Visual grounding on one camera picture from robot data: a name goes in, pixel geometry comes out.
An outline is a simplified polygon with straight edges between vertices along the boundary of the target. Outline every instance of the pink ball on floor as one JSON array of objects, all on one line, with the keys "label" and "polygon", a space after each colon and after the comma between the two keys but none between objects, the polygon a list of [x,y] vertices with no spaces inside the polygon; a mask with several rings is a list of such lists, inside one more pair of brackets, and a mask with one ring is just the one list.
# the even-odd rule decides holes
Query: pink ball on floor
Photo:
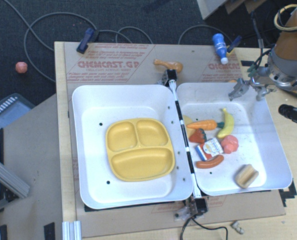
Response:
[{"label": "pink ball on floor", "polygon": [[15,65],[15,70],[19,74],[24,74],[28,71],[28,65],[25,62],[18,62]]}]

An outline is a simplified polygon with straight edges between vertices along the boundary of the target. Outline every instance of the blue container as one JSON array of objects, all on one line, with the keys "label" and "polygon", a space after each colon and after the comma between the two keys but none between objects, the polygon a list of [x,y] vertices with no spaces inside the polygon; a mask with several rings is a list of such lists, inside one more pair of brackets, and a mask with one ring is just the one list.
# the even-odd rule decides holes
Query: blue container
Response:
[{"label": "blue container", "polygon": [[224,41],[224,36],[221,33],[213,35],[213,43],[215,51],[217,55],[220,57],[220,62],[222,64],[227,64],[229,62],[227,58],[228,49]]}]

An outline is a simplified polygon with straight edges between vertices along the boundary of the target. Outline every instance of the toy banana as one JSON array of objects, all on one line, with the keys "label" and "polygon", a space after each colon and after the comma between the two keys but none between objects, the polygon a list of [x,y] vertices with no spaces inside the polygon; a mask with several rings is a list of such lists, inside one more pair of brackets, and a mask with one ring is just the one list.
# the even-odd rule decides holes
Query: toy banana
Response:
[{"label": "toy banana", "polygon": [[227,112],[226,108],[223,108],[223,112],[224,112],[224,127],[217,134],[217,137],[219,139],[222,139],[225,136],[230,135],[234,129],[234,117]]}]

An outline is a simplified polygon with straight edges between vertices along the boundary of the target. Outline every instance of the brown toy sausage on counter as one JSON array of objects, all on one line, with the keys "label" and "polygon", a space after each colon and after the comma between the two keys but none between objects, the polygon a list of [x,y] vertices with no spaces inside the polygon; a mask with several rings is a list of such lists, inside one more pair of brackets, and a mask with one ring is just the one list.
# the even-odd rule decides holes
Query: brown toy sausage on counter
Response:
[{"label": "brown toy sausage on counter", "polygon": [[208,169],[215,167],[219,165],[222,161],[224,160],[224,156],[221,154],[218,154],[211,159],[208,159],[206,161],[197,161],[196,162],[196,167],[199,169]]}]

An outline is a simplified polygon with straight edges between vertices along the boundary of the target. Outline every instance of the blue clamp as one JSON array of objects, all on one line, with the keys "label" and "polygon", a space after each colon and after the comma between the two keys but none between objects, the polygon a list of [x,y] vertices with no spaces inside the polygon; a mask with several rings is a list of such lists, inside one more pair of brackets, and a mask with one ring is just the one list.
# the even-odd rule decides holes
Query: blue clamp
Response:
[{"label": "blue clamp", "polygon": [[79,43],[79,46],[77,47],[76,51],[78,51],[81,54],[84,54],[87,48],[89,47],[88,42],[91,40],[93,35],[94,35],[94,30],[92,28],[88,28],[85,31],[83,40]]}]

